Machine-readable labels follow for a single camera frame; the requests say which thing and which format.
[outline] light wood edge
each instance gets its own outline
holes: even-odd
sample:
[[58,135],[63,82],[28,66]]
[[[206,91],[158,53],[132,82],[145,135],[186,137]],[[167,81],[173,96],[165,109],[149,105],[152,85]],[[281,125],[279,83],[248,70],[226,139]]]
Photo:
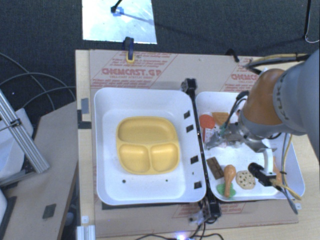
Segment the light wood edge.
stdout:
[[[88,50],[75,51],[75,67],[77,110],[81,110],[82,99],[89,99],[90,104],[90,58]],[[89,113],[83,114],[82,120],[91,122],[90,105]],[[88,216],[89,219],[88,223],[83,223],[81,219],[81,226],[94,225],[95,202],[91,129],[78,129],[78,148],[80,218]]]

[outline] black connector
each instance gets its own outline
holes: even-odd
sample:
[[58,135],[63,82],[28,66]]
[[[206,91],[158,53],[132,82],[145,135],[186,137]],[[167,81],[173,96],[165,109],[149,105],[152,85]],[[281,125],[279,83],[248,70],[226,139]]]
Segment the black connector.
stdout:
[[272,186],[272,183],[271,183],[271,179],[275,179],[276,178],[276,175],[266,175],[264,174],[262,171],[264,170],[264,168],[255,163],[255,162],[252,162],[249,164],[248,166],[248,171],[258,179],[258,181],[265,187],[270,187]]

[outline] dark floor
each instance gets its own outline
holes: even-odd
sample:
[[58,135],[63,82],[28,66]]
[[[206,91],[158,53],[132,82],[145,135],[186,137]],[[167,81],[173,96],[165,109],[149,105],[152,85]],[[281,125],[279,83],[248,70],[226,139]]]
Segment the dark floor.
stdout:
[[[312,53],[319,43],[302,37],[308,0],[152,0],[157,45],[137,51],[223,55]],[[319,39],[320,0],[312,0],[310,40]],[[30,72],[75,86],[75,50],[120,50],[121,43],[82,39],[82,0],[0,0],[0,53]],[[16,64],[0,56],[0,89],[15,109],[42,90]],[[35,76],[46,90],[61,87]],[[51,93],[55,108],[73,101],[67,90]],[[52,106],[45,95],[25,107],[34,125]]]

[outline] black fabric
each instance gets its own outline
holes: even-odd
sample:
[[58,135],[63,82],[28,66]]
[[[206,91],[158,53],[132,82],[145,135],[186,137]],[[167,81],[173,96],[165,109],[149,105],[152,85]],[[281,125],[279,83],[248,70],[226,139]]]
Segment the black fabric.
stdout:
[[[312,53],[319,43],[302,38],[308,0],[152,0],[157,45],[137,51],[239,56]],[[320,0],[312,0],[309,39],[319,38]],[[75,50],[121,50],[119,42],[82,39],[82,0],[0,0],[0,52],[31,72],[51,74],[75,85]],[[0,57],[0,82],[22,71]],[[46,89],[56,82],[38,77]],[[15,109],[42,92],[30,77],[0,87]],[[57,108],[73,99],[51,94]],[[51,111],[43,95],[26,107],[33,124]]]

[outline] brown toy cracker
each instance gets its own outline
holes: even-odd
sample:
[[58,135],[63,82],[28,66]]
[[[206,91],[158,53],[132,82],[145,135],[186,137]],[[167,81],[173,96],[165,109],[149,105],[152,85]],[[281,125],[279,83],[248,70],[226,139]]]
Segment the brown toy cracker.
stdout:
[[247,170],[238,171],[235,181],[244,190],[252,190],[256,186],[255,177]]
[[222,126],[228,119],[229,114],[227,112],[212,112],[213,120],[219,125]]
[[215,157],[207,159],[206,162],[216,180],[224,177],[224,171],[221,169],[220,164]]

